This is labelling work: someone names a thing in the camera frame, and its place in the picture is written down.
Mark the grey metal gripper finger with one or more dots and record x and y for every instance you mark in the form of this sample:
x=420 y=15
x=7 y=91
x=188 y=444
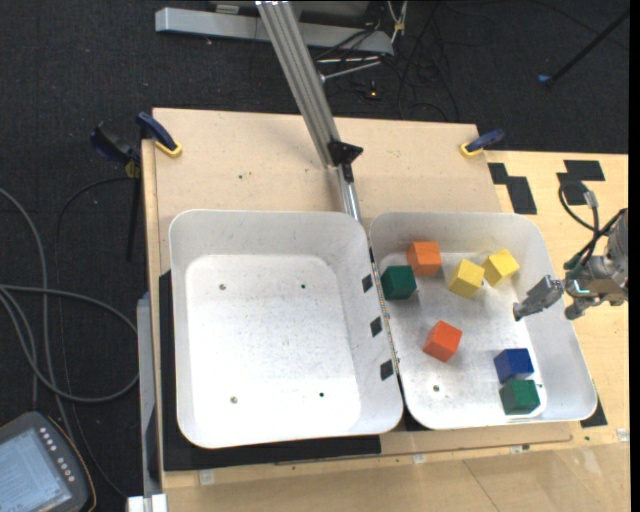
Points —
x=579 y=307
x=540 y=297

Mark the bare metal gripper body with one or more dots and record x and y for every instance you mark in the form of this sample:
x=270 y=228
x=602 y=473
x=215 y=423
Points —
x=602 y=277

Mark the yellow cube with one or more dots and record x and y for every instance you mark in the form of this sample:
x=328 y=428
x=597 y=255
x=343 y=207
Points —
x=466 y=278
x=500 y=267

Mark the white plastic tray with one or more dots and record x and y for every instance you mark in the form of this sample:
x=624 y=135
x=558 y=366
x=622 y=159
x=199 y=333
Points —
x=272 y=340
x=480 y=320

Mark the blue cube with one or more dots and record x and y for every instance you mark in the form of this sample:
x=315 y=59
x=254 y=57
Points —
x=514 y=365

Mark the green cube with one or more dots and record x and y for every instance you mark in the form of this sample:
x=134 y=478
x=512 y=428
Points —
x=520 y=397
x=398 y=282

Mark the orange cube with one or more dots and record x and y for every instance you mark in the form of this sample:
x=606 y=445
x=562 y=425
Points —
x=424 y=257
x=442 y=341

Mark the pale wood board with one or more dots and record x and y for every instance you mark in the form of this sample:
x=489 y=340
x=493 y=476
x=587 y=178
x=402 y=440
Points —
x=260 y=165

